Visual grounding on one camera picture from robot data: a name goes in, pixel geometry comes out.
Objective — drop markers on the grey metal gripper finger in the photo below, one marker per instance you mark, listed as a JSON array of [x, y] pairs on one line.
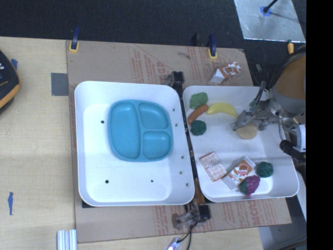
[[243, 118], [262, 125]]

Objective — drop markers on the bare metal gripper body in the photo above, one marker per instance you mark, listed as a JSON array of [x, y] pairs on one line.
[[265, 112]]

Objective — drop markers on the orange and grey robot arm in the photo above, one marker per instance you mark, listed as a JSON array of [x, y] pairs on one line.
[[291, 82]]

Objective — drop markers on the tan round biscuit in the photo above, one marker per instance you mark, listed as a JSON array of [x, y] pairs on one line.
[[247, 134]]

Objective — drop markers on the yellow banana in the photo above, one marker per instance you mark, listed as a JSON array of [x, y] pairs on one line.
[[223, 109]]

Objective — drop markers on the white plastic tray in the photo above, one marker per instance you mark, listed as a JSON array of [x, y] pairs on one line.
[[130, 186], [223, 144]]

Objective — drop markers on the dark green broccoli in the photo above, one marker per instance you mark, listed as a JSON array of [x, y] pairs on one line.
[[198, 128], [264, 169]]

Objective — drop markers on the orange sausage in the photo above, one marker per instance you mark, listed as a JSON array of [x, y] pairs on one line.
[[197, 114]]

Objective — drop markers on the light green broccoli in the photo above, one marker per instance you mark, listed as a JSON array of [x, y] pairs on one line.
[[198, 100]]

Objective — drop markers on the orange and white carton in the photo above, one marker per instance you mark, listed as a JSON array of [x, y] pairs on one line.
[[226, 73], [239, 172]]

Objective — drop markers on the orange and white packet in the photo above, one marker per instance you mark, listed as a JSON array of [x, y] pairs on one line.
[[213, 167]]

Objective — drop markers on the purple grapes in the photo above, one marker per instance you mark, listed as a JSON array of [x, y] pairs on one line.
[[251, 184]]

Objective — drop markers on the thin black and white rod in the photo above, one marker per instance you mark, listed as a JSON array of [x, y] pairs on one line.
[[192, 155]]

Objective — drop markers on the blue divided plate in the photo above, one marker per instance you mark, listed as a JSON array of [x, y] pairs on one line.
[[125, 131]]

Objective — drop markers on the brown cardboard board red print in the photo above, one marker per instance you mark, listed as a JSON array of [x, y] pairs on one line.
[[109, 61]]

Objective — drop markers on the black cylinder on white bracket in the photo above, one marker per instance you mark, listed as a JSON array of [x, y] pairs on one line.
[[299, 137]]

